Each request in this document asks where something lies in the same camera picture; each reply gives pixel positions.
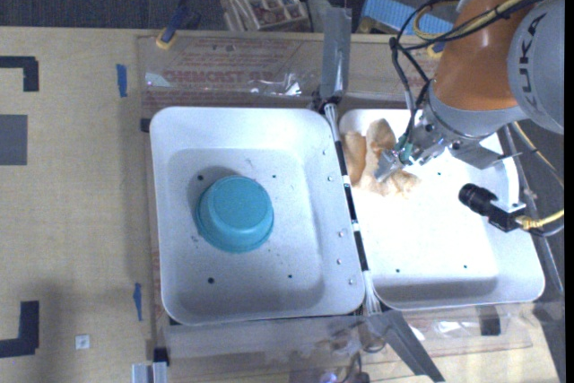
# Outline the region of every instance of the wooden surface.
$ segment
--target wooden surface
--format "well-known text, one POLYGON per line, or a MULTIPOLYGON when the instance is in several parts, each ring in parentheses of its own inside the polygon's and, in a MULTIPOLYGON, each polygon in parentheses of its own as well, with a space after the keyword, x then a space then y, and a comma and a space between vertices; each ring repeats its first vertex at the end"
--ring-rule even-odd
MULTIPOLYGON (((28 115, 29 135, 28 165, 0 167, 0 339, 17 336, 21 301, 40 305, 39 349, 0 359, 2 383, 127 382, 132 364, 150 357, 153 286, 139 35, 147 34, 0 29, 0 56, 35 56, 40 71, 40 91, 23 92, 22 70, 0 69, 0 113, 28 115), (126 98, 119 96, 117 64, 127 68, 126 98), (136 283, 142 285, 143 321, 132 297, 136 283), (91 348, 76 351, 74 337, 82 334, 90 335, 91 348)), ((435 362, 448 381, 558 381, 541 328, 525 327, 533 346, 435 362)), ((403 376, 400 366, 366 370, 382 381, 403 376)), ((205 381, 181 373, 173 381, 205 381)), ((289 379, 274 373, 219 380, 289 379)))

